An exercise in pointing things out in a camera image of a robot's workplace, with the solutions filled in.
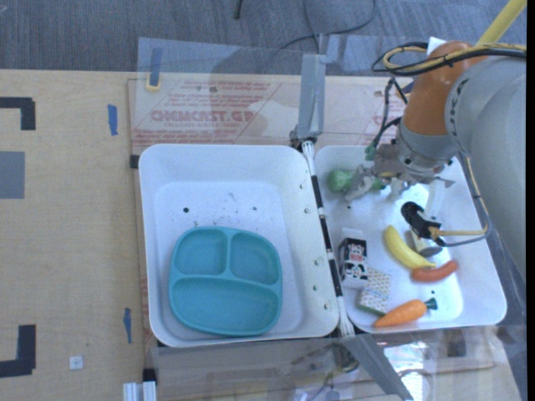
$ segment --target blue plate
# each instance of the blue plate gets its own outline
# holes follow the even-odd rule
[[[257,336],[281,312],[283,279],[273,244],[249,231],[196,227],[171,258],[169,300],[187,327],[230,337]]]

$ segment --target sausage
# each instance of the sausage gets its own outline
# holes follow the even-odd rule
[[[436,282],[450,276],[459,268],[459,263],[456,260],[449,260],[440,267],[420,267],[413,269],[410,277],[418,282]]]

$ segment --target yellow banana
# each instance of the yellow banana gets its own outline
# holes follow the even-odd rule
[[[418,267],[435,267],[436,264],[428,261],[423,256],[412,250],[401,238],[400,233],[389,225],[385,230],[385,240],[390,252],[410,269]]]

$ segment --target wooden table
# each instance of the wooden table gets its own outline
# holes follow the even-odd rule
[[[0,97],[36,104],[35,130],[21,129],[20,109],[0,109],[0,152],[23,153],[24,162],[14,170],[24,174],[23,199],[0,200],[0,362],[20,365],[19,329],[36,334],[35,367],[0,378],[2,400],[121,399],[123,383],[142,380],[146,310],[127,88],[137,78],[0,72]],[[519,399],[493,334],[492,365],[438,373],[432,399]],[[71,369],[79,357],[82,368]]]

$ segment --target orange carrot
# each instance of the orange carrot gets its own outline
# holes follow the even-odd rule
[[[410,273],[410,277],[418,282],[435,282],[450,276],[457,270],[459,264],[455,260],[449,260],[440,267],[419,267]]]
[[[436,300],[429,299],[427,302],[415,299],[395,307],[374,322],[374,327],[391,327],[405,322],[415,321],[423,317],[427,309],[437,309]]]

